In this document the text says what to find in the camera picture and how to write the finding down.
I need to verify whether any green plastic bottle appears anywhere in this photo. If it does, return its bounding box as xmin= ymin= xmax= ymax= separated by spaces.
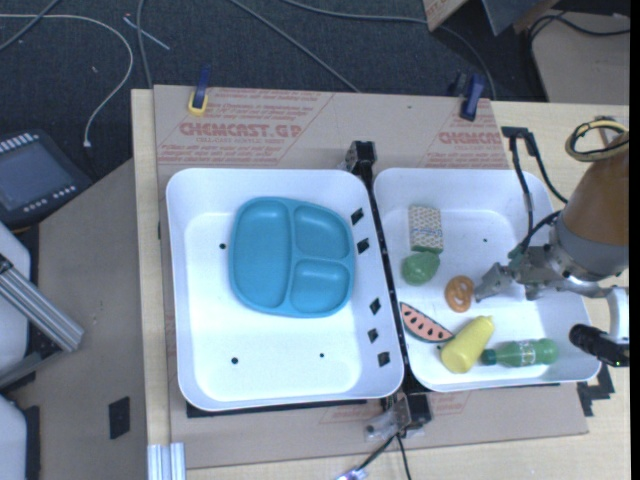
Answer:
xmin=480 ymin=337 xmax=560 ymax=369

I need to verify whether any patterned white and green carton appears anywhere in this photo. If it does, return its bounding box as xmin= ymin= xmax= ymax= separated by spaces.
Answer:
xmin=406 ymin=204 xmax=446 ymax=255

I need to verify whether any yellow mustard bottle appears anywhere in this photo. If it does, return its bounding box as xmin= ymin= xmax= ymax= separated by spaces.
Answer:
xmin=439 ymin=314 xmax=497 ymax=375

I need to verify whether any orange toy pretzel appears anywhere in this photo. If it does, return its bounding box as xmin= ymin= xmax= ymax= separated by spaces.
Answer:
xmin=443 ymin=274 xmax=475 ymax=314

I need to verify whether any thin black rod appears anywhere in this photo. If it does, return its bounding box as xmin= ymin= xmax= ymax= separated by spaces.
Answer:
xmin=360 ymin=160 xmax=412 ymax=395

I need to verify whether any black cylinder on white bracket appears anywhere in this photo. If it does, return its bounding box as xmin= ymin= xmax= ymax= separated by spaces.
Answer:
xmin=568 ymin=286 xmax=630 ymax=369

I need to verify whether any blue divided plate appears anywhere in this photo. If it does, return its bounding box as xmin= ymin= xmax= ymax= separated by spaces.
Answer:
xmin=228 ymin=196 xmax=358 ymax=319

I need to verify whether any white plastic tray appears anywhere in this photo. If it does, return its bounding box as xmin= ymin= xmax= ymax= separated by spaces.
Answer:
xmin=372 ymin=167 xmax=603 ymax=394
xmin=164 ymin=167 xmax=406 ymax=413

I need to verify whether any brown cardboard board, red print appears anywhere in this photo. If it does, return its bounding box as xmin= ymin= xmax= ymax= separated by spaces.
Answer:
xmin=151 ymin=84 xmax=591 ymax=470

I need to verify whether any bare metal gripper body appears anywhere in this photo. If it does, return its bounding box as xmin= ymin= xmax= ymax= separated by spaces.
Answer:
xmin=508 ymin=244 xmax=619 ymax=302

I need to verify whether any green toy pepper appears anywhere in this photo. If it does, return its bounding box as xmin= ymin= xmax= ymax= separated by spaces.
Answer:
xmin=400 ymin=249 xmax=442 ymax=287

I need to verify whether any toy watermelon slice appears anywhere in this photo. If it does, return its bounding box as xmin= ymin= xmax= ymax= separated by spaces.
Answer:
xmin=398 ymin=301 xmax=456 ymax=345

